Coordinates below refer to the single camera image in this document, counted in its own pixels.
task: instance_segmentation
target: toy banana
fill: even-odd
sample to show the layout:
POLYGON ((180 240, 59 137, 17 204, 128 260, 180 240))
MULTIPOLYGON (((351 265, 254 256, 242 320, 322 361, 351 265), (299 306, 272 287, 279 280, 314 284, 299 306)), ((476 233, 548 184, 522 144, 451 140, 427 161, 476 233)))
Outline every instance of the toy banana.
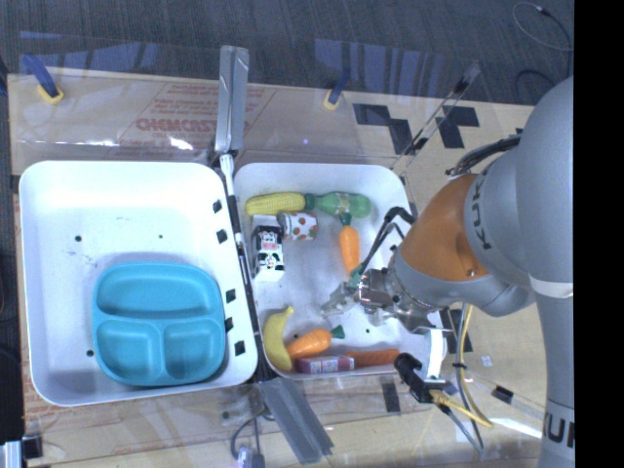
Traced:
POLYGON ((273 366, 282 371, 290 371, 293 368, 293 361, 284 345, 284 327, 293 312, 294 309, 288 306, 282 312, 271 314, 262 330, 266 356, 273 366))

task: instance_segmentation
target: blue divided dish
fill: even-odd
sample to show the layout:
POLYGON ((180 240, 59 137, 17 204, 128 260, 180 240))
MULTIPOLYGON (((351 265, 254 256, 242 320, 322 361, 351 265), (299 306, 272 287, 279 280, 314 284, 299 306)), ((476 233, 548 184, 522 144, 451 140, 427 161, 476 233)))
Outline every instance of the blue divided dish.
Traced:
POLYGON ((202 269, 175 262, 127 262, 106 269, 93 295, 97 361, 136 386, 202 381, 225 356, 223 303, 202 269))

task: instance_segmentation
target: carrot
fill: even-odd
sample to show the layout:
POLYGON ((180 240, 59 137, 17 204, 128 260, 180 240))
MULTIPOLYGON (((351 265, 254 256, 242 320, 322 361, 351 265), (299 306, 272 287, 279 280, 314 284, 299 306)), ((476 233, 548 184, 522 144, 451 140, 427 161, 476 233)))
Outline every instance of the carrot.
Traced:
POLYGON ((345 352, 347 357, 353 357, 356 368, 366 366, 380 366, 383 364, 393 364, 399 356, 398 348, 387 348, 384 350, 360 350, 345 352))
POLYGON ((340 254, 344 266, 350 274, 354 268, 360 265, 360 234, 351 225, 351 214, 342 214, 340 222, 342 222, 342 228, 338 234, 340 254))
POLYGON ((286 351, 293 360, 302 357, 312 357, 330 348, 332 338, 344 338, 342 326, 336 326, 331 331, 327 331, 325 328, 316 328, 309 331, 288 344, 286 351))

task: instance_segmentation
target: yellow corn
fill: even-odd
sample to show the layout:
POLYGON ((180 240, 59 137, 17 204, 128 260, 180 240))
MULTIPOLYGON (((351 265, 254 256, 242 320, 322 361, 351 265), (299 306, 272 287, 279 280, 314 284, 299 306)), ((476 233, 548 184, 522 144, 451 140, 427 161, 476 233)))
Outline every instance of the yellow corn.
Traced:
POLYGON ((253 196, 245 203, 247 215, 276 215, 300 212, 305 208, 305 196, 299 192, 275 192, 253 196))

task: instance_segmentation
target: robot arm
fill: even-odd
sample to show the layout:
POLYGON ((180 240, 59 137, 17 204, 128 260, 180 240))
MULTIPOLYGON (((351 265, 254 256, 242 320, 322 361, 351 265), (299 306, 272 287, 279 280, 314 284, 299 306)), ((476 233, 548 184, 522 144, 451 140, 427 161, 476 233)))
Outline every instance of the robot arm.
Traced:
POLYGON ((355 295, 374 307, 376 293, 390 293, 410 331, 456 301, 491 316, 536 302, 548 379, 540 468, 575 464, 572 81, 535 106, 515 147, 443 187, 355 295))

